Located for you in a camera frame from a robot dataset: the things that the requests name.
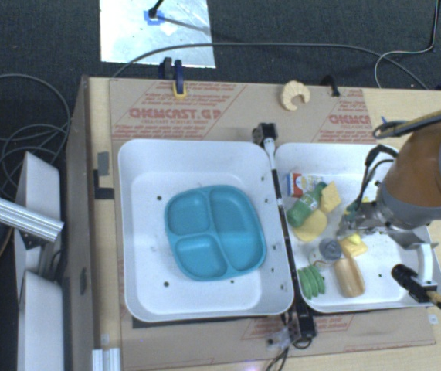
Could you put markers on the tan hot dog bun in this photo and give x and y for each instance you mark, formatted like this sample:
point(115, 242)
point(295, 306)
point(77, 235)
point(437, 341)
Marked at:
point(349, 278)

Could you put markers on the thin black and white rod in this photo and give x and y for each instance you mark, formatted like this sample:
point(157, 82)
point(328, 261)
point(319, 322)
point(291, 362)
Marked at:
point(282, 207)

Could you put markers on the white and orange carton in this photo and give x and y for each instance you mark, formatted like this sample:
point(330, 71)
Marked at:
point(301, 181)

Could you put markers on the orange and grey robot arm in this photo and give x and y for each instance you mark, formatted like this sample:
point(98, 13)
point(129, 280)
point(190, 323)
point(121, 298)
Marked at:
point(417, 176)

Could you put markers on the green pea pod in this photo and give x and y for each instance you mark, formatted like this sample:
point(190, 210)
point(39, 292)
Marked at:
point(311, 282)

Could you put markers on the beige toy croissant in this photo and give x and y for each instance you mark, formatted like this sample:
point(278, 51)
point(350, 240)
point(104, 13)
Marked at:
point(290, 95)

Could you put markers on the black cylinder on white bracket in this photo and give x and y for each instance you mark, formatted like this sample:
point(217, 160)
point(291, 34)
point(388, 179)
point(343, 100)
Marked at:
point(411, 278)

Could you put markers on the white plastic tray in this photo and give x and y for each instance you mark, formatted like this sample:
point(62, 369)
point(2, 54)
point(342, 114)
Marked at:
point(146, 160)
point(386, 284)

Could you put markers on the brown cardboard board red print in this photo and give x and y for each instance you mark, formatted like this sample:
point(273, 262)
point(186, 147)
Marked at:
point(224, 110)

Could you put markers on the grey small can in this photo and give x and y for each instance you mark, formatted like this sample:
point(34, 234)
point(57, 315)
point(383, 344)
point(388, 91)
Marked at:
point(329, 249)

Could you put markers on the blue divided plate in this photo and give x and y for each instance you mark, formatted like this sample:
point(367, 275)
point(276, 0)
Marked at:
point(212, 230)

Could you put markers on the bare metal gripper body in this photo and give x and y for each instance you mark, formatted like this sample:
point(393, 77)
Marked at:
point(370, 216)

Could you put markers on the yellow cheese block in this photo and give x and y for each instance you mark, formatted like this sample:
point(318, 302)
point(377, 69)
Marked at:
point(355, 248)

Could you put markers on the green plastic bottle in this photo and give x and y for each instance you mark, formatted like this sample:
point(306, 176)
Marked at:
point(301, 209)

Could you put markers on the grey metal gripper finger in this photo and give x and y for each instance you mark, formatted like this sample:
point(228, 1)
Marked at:
point(343, 232)
point(363, 232)

